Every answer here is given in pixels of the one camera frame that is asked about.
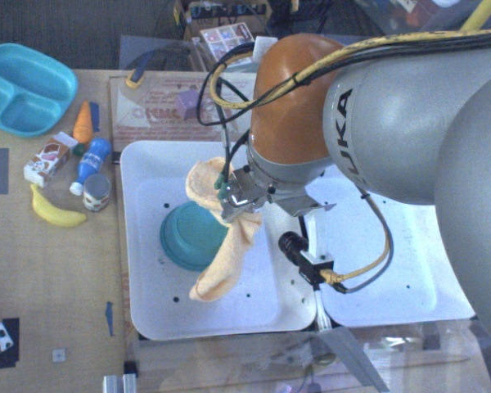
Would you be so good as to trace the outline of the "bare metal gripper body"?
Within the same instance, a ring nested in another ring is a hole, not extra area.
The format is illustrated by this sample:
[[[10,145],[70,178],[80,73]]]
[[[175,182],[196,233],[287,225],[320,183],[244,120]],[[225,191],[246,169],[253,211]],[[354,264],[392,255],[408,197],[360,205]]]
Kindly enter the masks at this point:
[[[299,217],[313,210],[329,211],[336,203],[323,203],[311,197],[304,185],[286,185],[272,181],[263,172],[248,165],[235,169],[221,187],[222,219],[231,223],[243,213],[254,213],[266,203],[281,207],[289,216]]]

